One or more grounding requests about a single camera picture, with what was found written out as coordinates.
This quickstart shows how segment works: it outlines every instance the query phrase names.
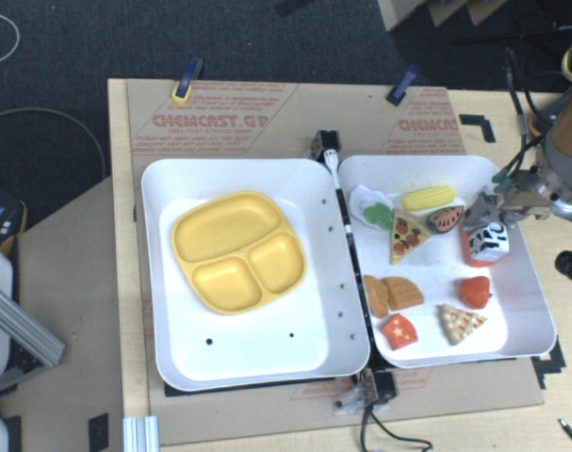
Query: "yellow divided plate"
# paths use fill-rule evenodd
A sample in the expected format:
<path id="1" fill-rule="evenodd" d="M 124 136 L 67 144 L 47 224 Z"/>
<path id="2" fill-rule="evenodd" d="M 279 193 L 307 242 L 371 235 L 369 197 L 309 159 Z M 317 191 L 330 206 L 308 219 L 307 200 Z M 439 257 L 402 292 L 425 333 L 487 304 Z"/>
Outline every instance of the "yellow divided plate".
<path id="1" fill-rule="evenodd" d="M 242 191 L 198 206 L 172 227 L 172 250 L 208 308 L 235 315 L 282 297 L 306 272 L 306 258 L 275 202 Z"/>

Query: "connector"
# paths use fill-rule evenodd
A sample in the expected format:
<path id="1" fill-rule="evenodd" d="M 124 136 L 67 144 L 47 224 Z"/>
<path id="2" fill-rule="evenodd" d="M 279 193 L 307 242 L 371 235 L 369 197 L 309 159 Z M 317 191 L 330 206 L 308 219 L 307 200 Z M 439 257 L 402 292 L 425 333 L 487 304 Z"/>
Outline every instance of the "connector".
<path id="1" fill-rule="evenodd" d="M 336 415 L 355 415 L 368 406 L 383 406 L 399 395 L 392 372 L 381 369 L 364 375 L 350 390 L 333 399 Z"/>
<path id="2" fill-rule="evenodd" d="M 323 153 L 328 149 L 340 150 L 340 134 L 338 131 L 317 131 L 311 143 L 310 158 L 324 163 Z"/>

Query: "black cable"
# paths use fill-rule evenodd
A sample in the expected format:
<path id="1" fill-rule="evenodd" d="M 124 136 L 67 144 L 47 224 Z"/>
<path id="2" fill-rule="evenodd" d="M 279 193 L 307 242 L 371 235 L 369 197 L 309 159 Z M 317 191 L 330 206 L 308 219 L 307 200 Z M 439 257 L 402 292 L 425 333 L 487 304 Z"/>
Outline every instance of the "black cable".
<path id="1" fill-rule="evenodd" d="M 510 93 L 510 97 L 512 97 L 512 103 L 514 104 L 515 113 L 519 120 L 524 120 L 524 110 L 522 109 L 522 104 L 518 99 L 518 94 L 515 91 L 514 87 L 514 71 L 512 69 L 511 61 L 515 60 L 514 51 L 508 47 L 505 49 L 505 62 L 506 62 L 506 69 L 505 69 L 505 84 L 508 88 L 508 92 Z M 518 172 L 522 163 L 524 162 L 524 156 L 527 150 L 527 129 L 526 123 L 524 124 L 525 128 L 521 129 L 520 135 L 520 152 L 515 156 L 515 158 L 510 162 L 507 169 L 507 176 L 512 177 L 514 174 Z"/>
<path id="2" fill-rule="evenodd" d="M 363 419 L 361 420 L 361 436 L 360 436 L 360 439 L 361 439 L 361 450 L 363 452 L 368 452 L 368 449 L 365 445 L 365 435 L 366 435 L 366 431 L 368 428 L 369 417 L 371 417 L 373 419 L 373 421 L 376 424 L 378 424 L 378 427 L 380 427 L 384 432 L 386 432 L 393 439 L 396 439 L 396 440 L 402 441 L 402 442 L 412 442 L 414 444 L 426 445 L 424 448 L 421 449 L 421 452 L 427 452 L 428 450 L 433 449 L 432 443 L 430 441 L 425 440 L 425 439 L 411 439 L 408 437 L 401 437 L 399 435 L 392 433 L 390 430 L 388 430 L 385 427 L 385 425 L 378 419 L 378 417 L 375 416 L 375 414 L 373 413 L 373 405 L 369 405 L 369 406 L 365 407 L 365 409 L 363 410 Z"/>
<path id="3" fill-rule="evenodd" d="M 542 71 L 539 73 L 535 73 L 533 75 L 529 75 L 526 80 L 527 82 L 531 81 L 531 80 L 536 80 L 536 79 L 540 79 L 542 77 L 548 77 L 548 76 L 552 76 L 552 77 L 560 77 L 561 79 L 563 79 L 566 83 L 568 82 L 566 80 L 566 78 L 564 77 L 564 73 L 562 71 Z"/>
<path id="4" fill-rule="evenodd" d="M 539 121 L 543 122 L 546 125 L 552 125 L 553 122 L 550 119 L 546 118 L 532 101 L 531 93 L 529 92 L 529 87 L 527 86 L 524 73 L 520 70 L 520 66 L 518 65 L 518 60 L 515 57 L 514 50 L 508 47 L 506 49 L 506 56 L 508 58 L 508 61 L 512 63 L 512 68 L 516 76 L 518 77 L 518 80 L 520 81 L 520 86 L 524 91 L 524 95 L 527 98 L 527 103 L 529 104 L 532 113 L 537 117 L 537 119 L 539 119 Z"/>
<path id="5" fill-rule="evenodd" d="M 530 148 L 536 146 L 537 144 L 540 144 L 540 143 L 543 141 L 544 138 L 545 138 L 545 135 L 543 135 L 543 134 L 542 134 L 541 136 L 532 138 L 532 139 L 527 143 L 526 148 L 525 148 L 525 152 L 526 152 L 528 149 L 530 149 Z M 516 155 L 514 156 L 514 158 L 510 161 L 510 164 L 508 164 L 508 166 L 511 167 L 511 166 L 513 165 L 513 163 L 514 163 L 515 161 L 517 161 L 519 158 L 520 158 L 520 152 L 518 152 L 518 154 L 516 154 Z"/>

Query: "dark gray carpet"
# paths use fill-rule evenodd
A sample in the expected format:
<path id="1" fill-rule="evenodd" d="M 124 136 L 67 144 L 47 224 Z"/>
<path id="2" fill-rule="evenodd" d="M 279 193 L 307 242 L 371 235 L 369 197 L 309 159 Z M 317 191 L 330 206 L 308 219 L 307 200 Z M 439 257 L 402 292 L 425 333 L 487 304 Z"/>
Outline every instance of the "dark gray carpet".
<path id="1" fill-rule="evenodd" d="M 560 59 L 572 34 L 452 45 L 453 40 L 572 24 L 572 0 L 512 0 L 475 26 L 462 9 L 435 28 L 420 7 L 391 33 L 376 0 L 0 0 L 20 29 L 0 62 L 0 112 L 52 108 L 84 123 L 108 159 L 106 81 L 180 78 L 189 54 L 204 79 L 383 84 L 410 63 L 418 84 L 503 89 L 512 45 L 532 90 L 562 91 Z M 14 41 L 0 20 L 0 57 Z M 0 187 L 22 198 L 33 225 L 99 181 L 91 139 L 44 113 L 0 118 Z"/>

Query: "toy pizza slice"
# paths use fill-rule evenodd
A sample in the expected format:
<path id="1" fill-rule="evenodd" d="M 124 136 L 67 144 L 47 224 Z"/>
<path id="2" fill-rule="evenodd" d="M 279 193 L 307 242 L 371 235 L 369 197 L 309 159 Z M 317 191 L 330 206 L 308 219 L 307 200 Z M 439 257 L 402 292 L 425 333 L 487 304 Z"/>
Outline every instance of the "toy pizza slice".
<path id="1" fill-rule="evenodd" d="M 486 321 L 484 316 L 449 305 L 440 305 L 438 313 L 452 345 L 461 343 Z"/>
<path id="2" fill-rule="evenodd" d="M 422 244 L 430 232 L 418 218 L 403 209 L 395 209 L 390 233 L 390 264 L 395 265 Z"/>

